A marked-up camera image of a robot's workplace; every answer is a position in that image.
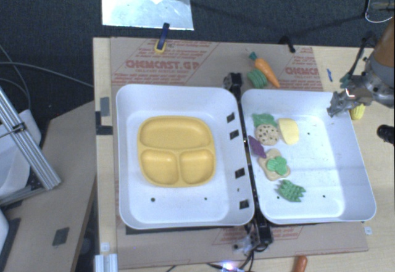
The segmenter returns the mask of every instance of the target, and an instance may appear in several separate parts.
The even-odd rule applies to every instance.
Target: orange carrot
[[[255,59],[255,68],[259,69],[261,72],[264,73],[266,78],[268,79],[269,82],[271,82],[274,87],[279,88],[280,84],[278,83],[277,77],[274,74],[272,68],[268,64],[267,61],[265,61],[262,58],[256,58]]]

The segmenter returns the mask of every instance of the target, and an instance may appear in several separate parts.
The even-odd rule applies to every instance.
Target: white container
[[[39,144],[40,130],[29,110],[19,114],[25,126]],[[0,125],[0,135],[7,133],[6,127]],[[17,147],[11,135],[0,138],[0,198],[12,194],[26,186],[30,166],[22,152]]]
[[[135,229],[234,226],[254,215],[238,106],[221,88],[131,84],[117,93],[120,215]],[[228,123],[228,116],[234,119]],[[214,138],[216,172],[206,184],[164,188],[148,182],[139,167],[137,140],[143,121],[161,115],[201,119]],[[230,139],[230,133],[239,136]],[[244,176],[236,177],[244,169]]]
[[[283,140],[264,146],[278,149],[291,174],[286,178],[304,187],[302,202],[279,197],[281,180],[270,181],[252,156],[259,205],[276,224],[364,221],[376,212],[376,203],[348,112],[331,118],[326,112],[332,93],[252,89],[242,96],[247,134],[254,136],[252,114],[269,113],[275,120],[292,118],[299,141]]]
[[[6,241],[8,229],[9,229],[8,221],[0,211],[0,253],[4,246],[4,242]]]

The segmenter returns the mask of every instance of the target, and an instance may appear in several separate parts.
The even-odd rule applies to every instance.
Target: metal frame
[[[61,180],[44,157],[40,147],[34,142],[31,134],[26,129],[24,122],[18,115],[11,101],[0,86],[0,121],[6,127],[23,156],[35,172],[43,189],[33,190],[25,187],[0,200],[0,206],[11,204],[26,197],[30,197],[42,191],[48,191],[60,184]]]

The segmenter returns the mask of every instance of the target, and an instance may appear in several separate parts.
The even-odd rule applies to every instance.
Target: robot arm
[[[330,117],[351,110],[360,104],[377,101],[391,109],[394,107],[394,17],[366,61],[365,70],[355,76],[352,70],[342,84],[344,91],[334,92],[327,108]]]

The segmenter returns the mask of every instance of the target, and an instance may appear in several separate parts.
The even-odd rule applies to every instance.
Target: yellow plate
[[[198,186],[215,173],[215,147],[202,120],[184,116],[151,117],[138,131],[141,172],[152,184]]]

